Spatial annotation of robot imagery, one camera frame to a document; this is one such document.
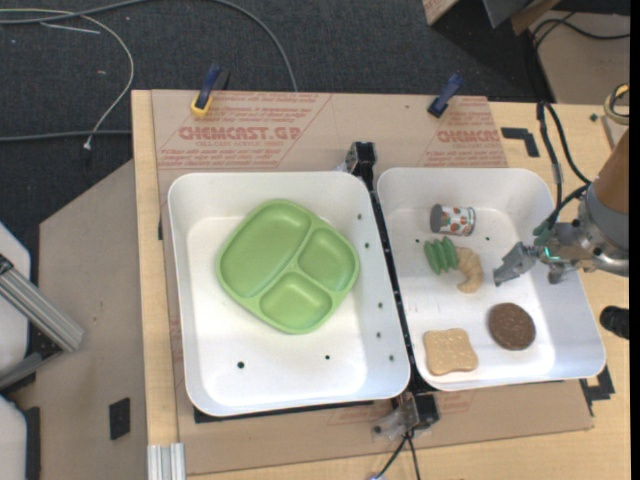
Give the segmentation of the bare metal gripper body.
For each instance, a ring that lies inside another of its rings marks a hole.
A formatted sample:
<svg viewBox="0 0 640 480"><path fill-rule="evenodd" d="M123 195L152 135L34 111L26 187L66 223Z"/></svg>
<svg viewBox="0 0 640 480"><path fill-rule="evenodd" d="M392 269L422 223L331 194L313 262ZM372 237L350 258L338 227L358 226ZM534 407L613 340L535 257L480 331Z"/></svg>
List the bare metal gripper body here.
<svg viewBox="0 0 640 480"><path fill-rule="evenodd" d="M538 259L549 266L567 263L571 271L603 271L629 276L629 216L606 211L594 217L580 211L571 222L543 221L535 229Z"/></svg>

